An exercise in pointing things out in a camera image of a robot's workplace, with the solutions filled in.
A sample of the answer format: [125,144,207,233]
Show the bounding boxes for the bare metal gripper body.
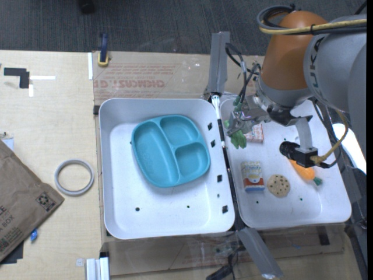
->
[230,94,275,131]

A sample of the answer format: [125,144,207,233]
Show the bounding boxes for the green broccoli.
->
[223,119,248,150]

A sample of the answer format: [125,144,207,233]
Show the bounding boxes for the white blue red carton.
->
[240,160,266,193]

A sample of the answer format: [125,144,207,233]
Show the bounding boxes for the blue divided plate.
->
[131,114,212,189]

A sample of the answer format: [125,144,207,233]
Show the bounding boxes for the tan chocolate chip biscuit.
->
[266,174,291,198]

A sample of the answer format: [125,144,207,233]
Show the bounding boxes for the orange carrot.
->
[288,158,323,187]

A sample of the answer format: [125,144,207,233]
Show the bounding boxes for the white plastic tray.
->
[98,97,236,240]
[219,97,353,231]

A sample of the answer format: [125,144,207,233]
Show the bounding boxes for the brown cardboard board red print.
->
[92,50,345,277]

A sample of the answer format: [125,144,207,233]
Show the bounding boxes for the brown paper bag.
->
[0,138,65,264]

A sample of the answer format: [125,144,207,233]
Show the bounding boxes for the black cylinder on white bracket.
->
[279,115,319,169]

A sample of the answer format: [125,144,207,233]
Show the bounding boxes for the white tape ring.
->
[54,158,96,197]

